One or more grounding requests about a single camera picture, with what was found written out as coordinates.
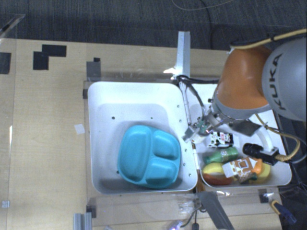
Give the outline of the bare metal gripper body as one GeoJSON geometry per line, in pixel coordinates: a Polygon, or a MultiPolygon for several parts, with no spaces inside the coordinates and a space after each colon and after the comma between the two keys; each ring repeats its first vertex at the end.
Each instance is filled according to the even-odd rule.
{"type": "Polygon", "coordinates": [[[209,135],[213,131],[223,124],[227,124],[231,121],[231,118],[218,113],[209,113],[206,116],[199,117],[197,128],[199,129],[199,135],[209,135]]]}

